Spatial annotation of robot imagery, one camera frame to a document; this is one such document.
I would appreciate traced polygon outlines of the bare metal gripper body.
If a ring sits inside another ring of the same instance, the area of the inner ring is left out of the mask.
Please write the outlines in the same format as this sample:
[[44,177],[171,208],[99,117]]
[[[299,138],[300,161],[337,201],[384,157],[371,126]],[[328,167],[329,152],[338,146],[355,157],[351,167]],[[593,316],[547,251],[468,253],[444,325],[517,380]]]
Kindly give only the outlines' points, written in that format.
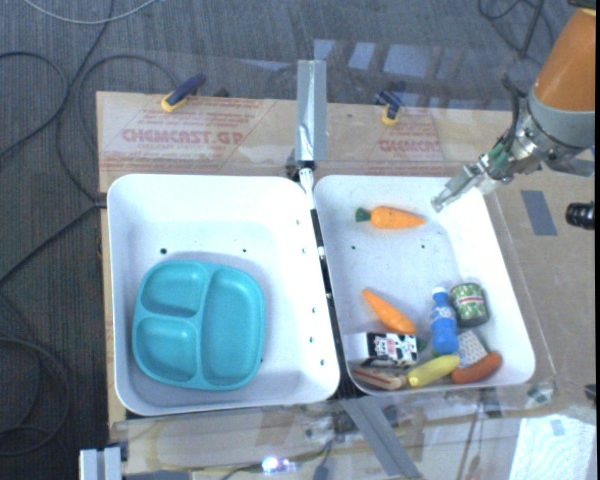
[[516,174],[535,172],[549,150],[550,138],[534,118],[531,115],[519,117],[480,157],[478,190],[489,194],[500,185],[510,183]]

